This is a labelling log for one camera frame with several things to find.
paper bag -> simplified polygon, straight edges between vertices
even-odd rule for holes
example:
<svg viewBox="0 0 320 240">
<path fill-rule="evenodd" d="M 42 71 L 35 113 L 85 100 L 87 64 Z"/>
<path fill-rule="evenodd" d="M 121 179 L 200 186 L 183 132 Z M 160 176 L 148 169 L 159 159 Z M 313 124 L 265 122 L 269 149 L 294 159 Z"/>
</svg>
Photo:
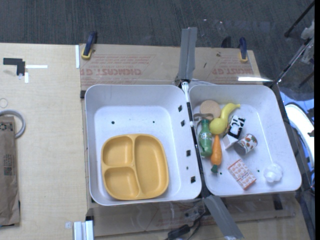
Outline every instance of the paper bag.
<svg viewBox="0 0 320 240">
<path fill-rule="evenodd" d="M 15 118 L 0 116 L 0 225 L 20 221 Z"/>
</svg>

white tape mark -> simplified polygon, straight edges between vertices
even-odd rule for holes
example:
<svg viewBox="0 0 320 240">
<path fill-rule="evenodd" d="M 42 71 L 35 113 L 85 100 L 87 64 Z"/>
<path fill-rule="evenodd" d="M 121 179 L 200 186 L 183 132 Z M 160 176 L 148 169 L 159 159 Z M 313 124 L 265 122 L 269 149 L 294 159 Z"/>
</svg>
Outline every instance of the white tape mark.
<svg viewBox="0 0 320 240">
<path fill-rule="evenodd" d="M 79 54 L 79 45 L 75 46 L 75 68 L 80 68 L 80 54 Z"/>
<path fill-rule="evenodd" d="M 28 72 L 24 72 L 24 82 L 26 84 L 29 83 L 29 73 Z"/>
<path fill-rule="evenodd" d="M 64 224 L 64 227 L 65 227 L 66 229 L 72 229 L 72 225 L 73 225 L 73 223 L 72 223 L 71 221 L 67 221 L 67 222 Z"/>
<path fill-rule="evenodd" d="M 47 69 L 48 65 L 25 65 L 26 69 Z"/>
</svg>

blue clamp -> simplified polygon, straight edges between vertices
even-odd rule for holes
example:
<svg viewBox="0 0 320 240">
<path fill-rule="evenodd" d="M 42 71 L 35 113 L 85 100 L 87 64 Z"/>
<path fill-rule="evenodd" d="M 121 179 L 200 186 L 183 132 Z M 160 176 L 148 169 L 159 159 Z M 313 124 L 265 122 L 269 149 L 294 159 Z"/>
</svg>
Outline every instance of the blue clamp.
<svg viewBox="0 0 320 240">
<path fill-rule="evenodd" d="M 92 53 L 91 46 L 92 46 L 92 44 L 94 44 L 96 42 L 96 38 L 97 38 L 97 32 L 96 31 L 90 32 L 88 41 L 86 42 L 86 45 L 82 49 L 82 52 L 81 52 L 82 59 L 84 59 L 84 60 L 90 59 L 91 53 Z"/>
<path fill-rule="evenodd" d="M 248 61 L 248 54 L 247 54 L 247 41 L 244 37 L 241 37 L 239 40 L 239 59 L 242 63 L 246 63 Z"/>
</svg>

toy food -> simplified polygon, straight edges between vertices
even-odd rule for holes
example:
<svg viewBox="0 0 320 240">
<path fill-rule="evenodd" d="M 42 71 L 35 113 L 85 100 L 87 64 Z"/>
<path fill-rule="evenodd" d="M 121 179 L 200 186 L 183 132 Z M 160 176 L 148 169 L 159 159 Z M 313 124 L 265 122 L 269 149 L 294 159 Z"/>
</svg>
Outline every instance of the toy food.
<svg viewBox="0 0 320 240">
<path fill-rule="evenodd" d="M 207 99 L 200 105 L 200 113 L 201 114 L 212 114 L 212 116 L 208 116 L 208 120 L 212 120 L 214 118 L 219 118 L 221 115 L 221 108 L 220 105 L 211 99 Z"/>
<path fill-rule="evenodd" d="M 241 118 L 237 115 L 233 115 L 231 117 L 231 120 L 229 121 L 222 138 L 225 149 L 231 147 L 239 140 L 245 121 L 245 118 Z"/>
<path fill-rule="evenodd" d="M 269 164 L 263 171 L 263 176 L 267 182 L 278 182 L 281 180 L 283 175 L 282 167 L 277 163 Z"/>
<path fill-rule="evenodd" d="M 209 120 L 202 119 L 201 120 L 202 129 L 199 132 L 199 142 L 200 146 L 203 149 L 203 152 L 200 153 L 203 157 L 209 157 L 212 154 L 212 135 L 209 130 Z"/>
<path fill-rule="evenodd" d="M 252 134 L 246 134 L 242 139 L 233 144 L 234 150 L 241 156 L 253 150 L 258 145 L 257 138 Z"/>
<path fill-rule="evenodd" d="M 212 134 L 222 134 L 228 125 L 229 114 L 236 108 L 240 108 L 240 104 L 228 103 L 221 109 L 219 118 L 214 118 L 210 124 L 209 129 Z"/>
<path fill-rule="evenodd" d="M 212 146 L 212 154 L 211 154 L 210 160 L 211 160 L 211 163 L 213 164 L 211 171 L 213 173 L 217 173 L 218 166 L 222 162 L 222 149 L 221 149 L 219 135 L 214 136 L 214 142 Z"/>
<path fill-rule="evenodd" d="M 249 188 L 257 180 L 241 159 L 230 165 L 228 171 L 243 190 Z"/>
</svg>

gray metal bracket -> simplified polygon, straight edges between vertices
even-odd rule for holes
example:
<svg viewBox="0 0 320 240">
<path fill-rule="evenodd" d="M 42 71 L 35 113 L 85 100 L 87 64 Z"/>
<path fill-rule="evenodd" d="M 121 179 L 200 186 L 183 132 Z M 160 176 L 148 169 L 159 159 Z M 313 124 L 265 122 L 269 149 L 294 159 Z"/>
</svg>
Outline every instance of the gray metal bracket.
<svg viewBox="0 0 320 240">
<path fill-rule="evenodd" d="M 94 222 L 86 220 L 85 222 L 76 221 L 73 223 L 73 240 L 94 240 Z"/>
<path fill-rule="evenodd" d="M 219 196 L 210 195 L 203 201 L 226 240 L 244 238 L 234 219 L 231 217 L 230 212 L 227 210 Z"/>
<path fill-rule="evenodd" d="M 176 86 L 179 86 L 183 81 L 190 82 L 193 77 L 193 71 L 196 68 L 195 52 L 197 32 L 198 29 L 196 27 L 182 29 L 179 71 L 174 80 Z"/>
</svg>

